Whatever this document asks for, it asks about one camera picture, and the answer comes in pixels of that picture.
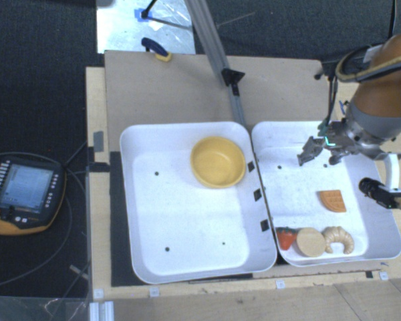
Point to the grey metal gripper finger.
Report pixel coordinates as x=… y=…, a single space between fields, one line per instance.
x=335 y=160
x=309 y=150

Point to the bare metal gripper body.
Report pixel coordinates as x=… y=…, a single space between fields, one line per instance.
x=352 y=142

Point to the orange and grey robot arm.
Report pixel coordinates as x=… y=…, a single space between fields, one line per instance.
x=381 y=95

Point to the orange waffle biscuit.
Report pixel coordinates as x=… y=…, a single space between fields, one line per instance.
x=333 y=201

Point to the white plastic tray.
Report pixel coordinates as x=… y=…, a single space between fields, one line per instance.
x=187 y=219
x=297 y=192

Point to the beige croissant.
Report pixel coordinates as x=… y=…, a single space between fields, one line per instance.
x=338 y=235

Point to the round beige biscuit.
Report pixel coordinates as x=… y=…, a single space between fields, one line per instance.
x=310 y=242

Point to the red strawberry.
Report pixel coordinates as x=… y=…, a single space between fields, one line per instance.
x=285 y=238

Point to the yellow bowl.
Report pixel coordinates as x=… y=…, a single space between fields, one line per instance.
x=218 y=162

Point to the brown cardboard board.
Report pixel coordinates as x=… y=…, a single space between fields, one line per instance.
x=173 y=89

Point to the black cylinder on white bracket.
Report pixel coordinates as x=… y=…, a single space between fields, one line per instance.
x=376 y=190

